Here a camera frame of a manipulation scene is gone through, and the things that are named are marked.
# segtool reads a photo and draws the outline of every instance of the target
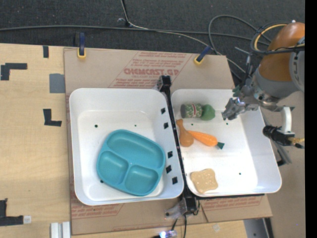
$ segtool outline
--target wooden surface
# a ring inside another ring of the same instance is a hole
[[[50,93],[49,74],[64,74],[63,47],[0,44],[0,64],[27,63],[0,81],[0,200],[7,216],[30,215],[31,224],[0,227],[0,237],[48,238],[50,223],[70,221],[65,94]],[[43,109],[61,127],[45,126]],[[176,227],[183,234],[184,226]],[[162,229],[78,236],[151,237]],[[186,237],[246,238],[243,221],[188,225]]]

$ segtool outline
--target toy bread slice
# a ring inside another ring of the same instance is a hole
[[[190,178],[199,193],[218,188],[215,173],[212,169],[192,172]]]

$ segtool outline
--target teal compartment plate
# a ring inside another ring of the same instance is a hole
[[[158,185],[165,158],[164,150],[156,142],[119,129],[105,139],[97,159],[97,173],[113,188],[146,196]]]

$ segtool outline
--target white tray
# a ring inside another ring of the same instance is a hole
[[[71,93],[69,107],[75,193],[82,203],[148,201],[176,198],[182,193],[184,181],[162,93],[154,89],[81,88]],[[108,134],[117,129],[143,135],[165,151],[168,172],[164,168],[156,189],[149,195],[121,192],[101,183],[97,175],[96,162],[102,144]]]
[[[209,121],[183,119],[184,127],[211,134],[225,144],[222,150],[205,146],[197,140],[190,147],[181,146],[188,187],[201,197],[276,192],[282,181],[270,140],[262,134],[265,124],[261,111],[248,111],[237,119],[224,121],[221,112],[231,97],[232,90],[181,89],[172,94],[176,120],[182,118],[182,104],[210,104],[215,109],[215,118]],[[190,173],[207,168],[215,171],[218,188],[199,193]]]

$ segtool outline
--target cardboard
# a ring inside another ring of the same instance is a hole
[[[197,54],[86,49],[86,58],[77,56],[77,48],[64,49],[66,120],[69,154],[72,234],[170,227],[164,211],[178,199],[116,205],[87,206],[75,195],[73,186],[69,96],[78,88],[155,88],[161,75],[170,75],[171,92],[182,89],[232,89],[230,69],[224,56],[205,56],[195,65]],[[269,217],[271,211],[265,195],[248,199],[215,198],[201,201],[197,216],[188,224]]]

